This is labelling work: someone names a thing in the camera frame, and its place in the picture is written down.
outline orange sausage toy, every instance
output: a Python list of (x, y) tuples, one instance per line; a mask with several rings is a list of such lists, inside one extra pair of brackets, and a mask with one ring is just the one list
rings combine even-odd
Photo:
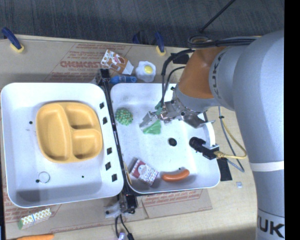
[(38, 234), (38, 235), (19, 237), (16, 240), (51, 240), (54, 237), (55, 237), (54, 234)]
[(162, 175), (162, 179), (166, 182), (178, 182), (178, 181), (181, 181), (181, 180), (185, 179), (186, 177), (188, 177), (189, 174), (190, 174), (190, 171), (188, 169), (184, 169), (183, 171), (181, 171), (177, 174), (165, 173), (164, 175)]

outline white stripe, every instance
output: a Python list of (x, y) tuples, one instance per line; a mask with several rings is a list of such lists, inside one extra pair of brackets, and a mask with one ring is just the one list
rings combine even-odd
[(258, 162), (250, 163), (250, 168), (254, 172), (273, 172), (285, 169), (285, 161), (278, 162)]

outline snack package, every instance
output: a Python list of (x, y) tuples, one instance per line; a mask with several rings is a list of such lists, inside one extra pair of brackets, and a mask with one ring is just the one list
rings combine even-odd
[(129, 60), (109, 49), (106, 50), (101, 65), (105, 69), (111, 69), (124, 75), (131, 75), (134, 69)]
[(131, 171), (132, 176), (134, 176), (138, 180), (146, 183), (149, 186), (152, 186), (158, 173), (159, 172), (157, 170), (150, 167), (149, 165), (147, 165), (145, 162), (141, 161), (140, 159), (138, 159), (136, 161), (136, 163), (134, 164), (133, 169)]
[(30, 214), (28, 216), (22, 217), (18, 222), (18, 227), (20, 230), (29, 228), (40, 222), (44, 222), (51, 216), (50, 208), (38, 211), (36, 213)]

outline yellow plate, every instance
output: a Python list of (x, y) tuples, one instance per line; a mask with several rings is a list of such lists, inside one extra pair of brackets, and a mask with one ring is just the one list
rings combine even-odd
[(56, 163), (94, 158), (103, 147), (96, 112), (79, 102), (54, 102), (42, 106), (36, 114), (36, 134), (43, 155)]

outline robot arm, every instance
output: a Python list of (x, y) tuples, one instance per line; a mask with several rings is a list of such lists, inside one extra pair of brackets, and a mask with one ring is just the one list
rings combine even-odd
[(197, 49), (162, 120), (198, 118), (213, 106), (235, 111), (257, 192), (257, 240), (285, 238), (284, 31), (249, 45)]

